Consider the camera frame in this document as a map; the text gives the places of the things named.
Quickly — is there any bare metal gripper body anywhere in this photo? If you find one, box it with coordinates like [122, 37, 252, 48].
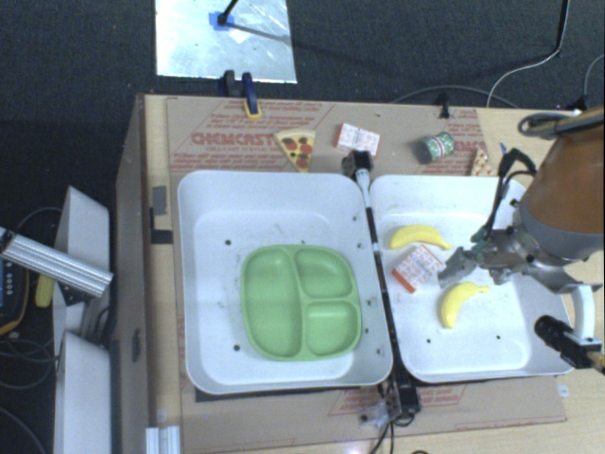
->
[475, 231, 590, 295]

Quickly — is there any green divided plate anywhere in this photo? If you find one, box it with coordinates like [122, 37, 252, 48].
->
[239, 243, 364, 363]

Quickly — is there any brown cardboard board red print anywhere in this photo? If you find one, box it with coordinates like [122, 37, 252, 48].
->
[164, 96, 568, 440]

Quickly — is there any white and red carton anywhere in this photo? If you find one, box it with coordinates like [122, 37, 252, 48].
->
[334, 122, 382, 158]

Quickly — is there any white plastic tray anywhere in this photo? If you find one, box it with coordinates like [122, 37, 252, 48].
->
[368, 173, 576, 385]
[177, 168, 395, 395]

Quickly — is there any toy pizza slice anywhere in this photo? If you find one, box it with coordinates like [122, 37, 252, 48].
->
[273, 129, 317, 174]

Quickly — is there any thin black and white rod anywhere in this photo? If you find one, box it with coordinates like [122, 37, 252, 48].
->
[354, 167, 411, 390]

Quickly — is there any black block with thin wires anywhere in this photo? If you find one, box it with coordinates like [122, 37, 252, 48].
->
[388, 379, 423, 419]
[341, 149, 375, 178]

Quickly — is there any white and orange carton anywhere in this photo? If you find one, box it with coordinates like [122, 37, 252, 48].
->
[390, 243, 446, 295]

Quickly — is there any yellow banana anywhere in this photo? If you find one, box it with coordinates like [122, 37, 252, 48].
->
[440, 280, 492, 330]
[389, 223, 453, 253]

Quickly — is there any black cylinder on white bracket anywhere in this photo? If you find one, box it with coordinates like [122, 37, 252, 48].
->
[533, 284, 604, 369]

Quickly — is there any green and white can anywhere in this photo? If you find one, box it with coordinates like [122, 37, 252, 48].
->
[421, 131, 457, 165]

